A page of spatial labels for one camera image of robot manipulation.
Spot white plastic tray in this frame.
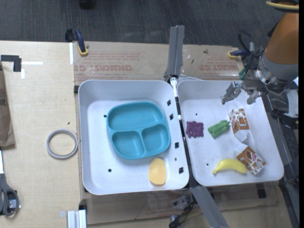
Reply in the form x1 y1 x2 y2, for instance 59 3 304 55
177 79 285 188
77 79 190 196

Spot yellow oval bread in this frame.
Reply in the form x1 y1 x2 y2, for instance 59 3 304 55
148 157 167 187

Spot orange and white carton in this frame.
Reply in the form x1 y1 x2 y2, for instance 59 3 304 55
228 107 254 145
233 142 266 176

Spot thin black and white rod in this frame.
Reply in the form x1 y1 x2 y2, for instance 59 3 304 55
169 76 191 188

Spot blue divided plate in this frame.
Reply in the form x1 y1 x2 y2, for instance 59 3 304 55
106 100 171 161

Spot brown paper bag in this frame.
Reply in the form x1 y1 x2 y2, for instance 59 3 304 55
0 62 16 150

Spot black cylinder on white bracket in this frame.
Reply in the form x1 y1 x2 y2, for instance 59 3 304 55
270 89 299 130

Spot purple grapes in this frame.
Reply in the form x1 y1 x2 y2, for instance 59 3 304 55
185 121 205 139

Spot brown cardboard board, red print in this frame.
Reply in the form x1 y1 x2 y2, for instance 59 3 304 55
72 41 285 226

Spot grey scissors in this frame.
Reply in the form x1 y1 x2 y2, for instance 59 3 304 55
0 173 22 217

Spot green beans bundle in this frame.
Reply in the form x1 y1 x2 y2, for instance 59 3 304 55
208 119 231 140

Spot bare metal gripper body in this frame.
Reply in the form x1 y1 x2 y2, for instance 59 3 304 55
241 65 289 95

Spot black round wheel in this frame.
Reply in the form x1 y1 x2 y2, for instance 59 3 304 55
78 0 94 10

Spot yellow banana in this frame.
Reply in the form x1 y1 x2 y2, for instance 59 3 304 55
212 158 248 175

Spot grey tape roll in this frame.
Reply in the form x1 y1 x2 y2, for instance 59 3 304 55
46 129 79 160

